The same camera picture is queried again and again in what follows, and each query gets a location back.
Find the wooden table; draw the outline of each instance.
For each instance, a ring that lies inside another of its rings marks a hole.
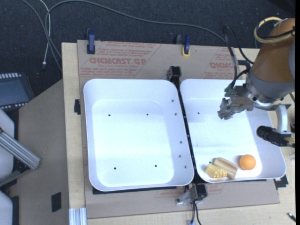
[[[255,59],[258,49],[244,49],[244,53],[252,60]],[[236,49],[238,59],[243,59]],[[67,145],[67,172],[69,207],[80,209],[85,207],[85,193],[83,181],[83,155],[81,144],[81,119],[74,113],[74,100],[79,99],[79,75],[77,60],[77,44],[62,44],[63,63],[63,87],[65,101],[66,121],[66,145]],[[294,104],[288,110],[289,118],[294,122]],[[273,124],[276,124],[276,116],[271,114]],[[286,176],[289,184],[278,189],[280,204],[261,205],[252,207],[236,207],[199,211],[202,225],[292,225],[293,220],[288,217],[290,212],[296,215],[295,202],[295,163],[291,161],[290,155],[295,150],[283,147],[282,153],[286,162]],[[172,224],[184,225],[191,217],[191,212],[172,212],[148,215],[136,215],[126,217],[110,217],[88,219],[89,225],[118,225],[118,224]]]

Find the blue clamp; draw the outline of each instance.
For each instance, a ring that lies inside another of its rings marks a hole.
[[[189,50],[190,43],[191,43],[191,38],[189,37],[189,35],[185,35],[184,47],[182,48],[182,56],[185,58],[190,56],[190,50]]]
[[[88,29],[88,34],[87,34],[87,39],[88,39],[88,47],[87,47],[87,53],[88,54],[95,54],[95,31]]]

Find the white cable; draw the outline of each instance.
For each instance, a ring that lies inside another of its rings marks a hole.
[[[43,0],[39,0],[47,9],[47,12],[49,12],[49,8],[48,6],[44,3]],[[48,21],[49,21],[49,31],[48,31],[48,35],[50,36],[51,34],[51,19],[50,19],[50,14],[48,14]],[[47,43],[46,46],[46,51],[45,51],[45,56],[44,56],[44,61],[43,61],[43,66],[46,66],[46,58],[47,58],[47,53],[48,53],[48,48],[49,48],[49,43]]]

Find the metal bracket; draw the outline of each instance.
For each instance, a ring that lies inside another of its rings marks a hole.
[[[188,146],[189,146],[189,150],[190,150],[190,154],[191,154],[191,158],[192,158],[192,162],[193,162],[194,171],[196,174],[195,176],[197,176],[198,172],[197,172],[196,161],[195,161],[195,156],[194,156],[194,152],[193,152],[193,145],[192,145],[191,137],[189,134],[188,120],[187,120],[186,111],[184,108],[184,104],[183,104],[183,100],[182,100],[182,96],[181,96],[181,92],[180,92],[180,81],[179,81],[180,76],[181,76],[181,68],[180,67],[178,67],[178,66],[170,66],[169,67],[167,74],[166,74],[166,78],[167,78],[167,80],[169,80],[170,82],[172,82],[175,85],[177,92],[178,92],[178,97],[179,97],[180,106],[181,106],[181,110],[182,110],[184,125],[185,125],[186,133],[187,133]]]
[[[20,162],[25,164],[31,170],[35,170],[38,167],[40,158],[36,156],[34,153],[29,151],[23,145],[21,145],[16,139],[12,138],[9,134],[7,134],[4,130],[0,128],[0,146],[3,147],[6,151],[11,153],[15,158],[17,158]],[[26,171],[14,171],[11,174],[5,176],[0,179],[0,187],[3,185],[15,180],[21,174],[28,172]]]
[[[86,208],[69,209],[69,225],[87,225]]]
[[[287,132],[287,111],[285,105],[278,105],[275,109],[276,116],[277,116],[277,129],[276,132],[278,133],[286,133]]]
[[[282,178],[280,178],[280,180],[274,179],[274,183],[276,186],[276,190],[278,190],[278,188],[286,188],[286,185],[289,184],[287,181],[286,175],[284,175]]]
[[[195,199],[198,198],[197,189],[195,184],[192,184],[192,187],[185,193],[175,197],[177,206],[186,206],[192,203]]]

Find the white plastic tray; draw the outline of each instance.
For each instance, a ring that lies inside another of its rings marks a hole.
[[[101,191],[184,186],[194,170],[175,86],[92,79],[83,89],[89,177]]]
[[[0,220],[1,225],[13,224],[13,202],[3,192],[0,191]]]
[[[280,148],[256,135],[259,126],[272,127],[267,111],[244,111],[229,120],[218,117],[224,88],[230,82],[187,79],[180,85],[199,176],[210,183],[282,177],[286,167]],[[242,84],[243,81],[236,82],[236,85]],[[238,168],[233,180],[212,179],[205,173],[209,162],[217,157],[238,165],[239,158],[244,154],[251,154],[256,158],[256,167],[248,171]]]

